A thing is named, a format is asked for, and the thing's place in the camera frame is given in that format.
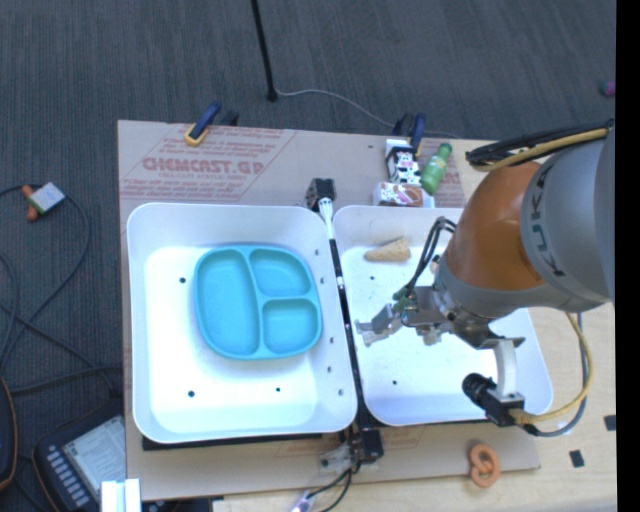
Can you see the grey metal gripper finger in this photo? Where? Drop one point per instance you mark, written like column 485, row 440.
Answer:
column 372, row 332
column 386, row 316

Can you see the green bottle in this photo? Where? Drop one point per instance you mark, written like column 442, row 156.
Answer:
column 434, row 172

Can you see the white plastic tray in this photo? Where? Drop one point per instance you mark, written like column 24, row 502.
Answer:
column 165, row 350
column 425, row 380

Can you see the brown cardboard board red print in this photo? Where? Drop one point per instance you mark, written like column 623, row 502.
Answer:
column 210, row 160

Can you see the purple and green toy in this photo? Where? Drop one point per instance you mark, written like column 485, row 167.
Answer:
column 608, row 88

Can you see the black cylinder on white bracket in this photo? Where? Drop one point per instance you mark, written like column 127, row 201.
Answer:
column 492, row 395

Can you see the orange sausage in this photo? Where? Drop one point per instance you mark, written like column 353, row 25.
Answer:
column 31, row 214

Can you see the thin black and white rod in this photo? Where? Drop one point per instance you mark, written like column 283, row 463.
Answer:
column 341, row 280

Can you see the cow print milk carton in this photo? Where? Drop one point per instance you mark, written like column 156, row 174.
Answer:
column 404, row 165

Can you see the orange pretzel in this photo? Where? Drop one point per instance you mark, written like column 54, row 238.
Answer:
column 484, row 465

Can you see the brown and white packet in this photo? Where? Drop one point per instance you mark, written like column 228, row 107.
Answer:
column 400, row 195

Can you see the tan ice cream cone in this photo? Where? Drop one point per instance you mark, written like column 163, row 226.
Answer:
column 392, row 250

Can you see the blue divided plate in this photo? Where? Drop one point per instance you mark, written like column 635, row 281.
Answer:
column 227, row 300

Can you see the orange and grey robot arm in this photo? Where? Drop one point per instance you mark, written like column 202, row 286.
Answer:
column 500, row 240

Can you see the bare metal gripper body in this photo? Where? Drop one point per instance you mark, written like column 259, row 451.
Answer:
column 430, row 312

